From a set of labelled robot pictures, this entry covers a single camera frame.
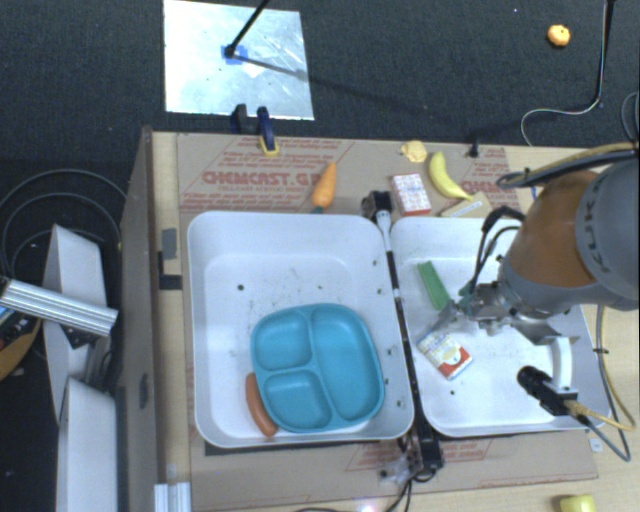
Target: dark carpet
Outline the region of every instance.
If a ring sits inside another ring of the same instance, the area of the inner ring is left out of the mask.
[[[620,108],[638,89],[640,3],[615,6],[601,107],[531,118],[534,144],[625,138]],[[525,112],[582,109],[594,97],[603,0],[273,0],[271,7],[301,13],[316,116],[276,121],[282,135],[523,144]],[[562,50],[545,38],[555,23],[573,32]],[[0,198],[24,178],[61,167],[92,170],[126,188],[145,124],[227,132],[224,117],[165,112],[163,51],[160,0],[3,0]],[[120,215],[117,196],[90,180],[60,177],[23,191],[0,211],[0,229],[20,200],[53,187],[93,194]],[[12,254],[54,220],[108,240],[95,212],[43,203],[16,219]],[[40,239],[17,259],[19,278],[39,281],[45,248]],[[32,351],[23,367],[23,376],[0,383],[0,512],[49,511],[55,502],[57,431],[46,366]]]

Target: metal plate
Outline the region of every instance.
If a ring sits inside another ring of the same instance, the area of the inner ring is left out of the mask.
[[[169,112],[228,115],[245,103],[272,117],[313,120],[300,14],[265,9],[236,54],[223,55],[253,9],[165,0],[165,92]]]

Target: blue divided tray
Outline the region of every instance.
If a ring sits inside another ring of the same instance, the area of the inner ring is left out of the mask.
[[[264,406],[290,432],[325,432],[378,412],[384,384],[369,332],[351,309],[315,304],[264,317],[251,335]]]

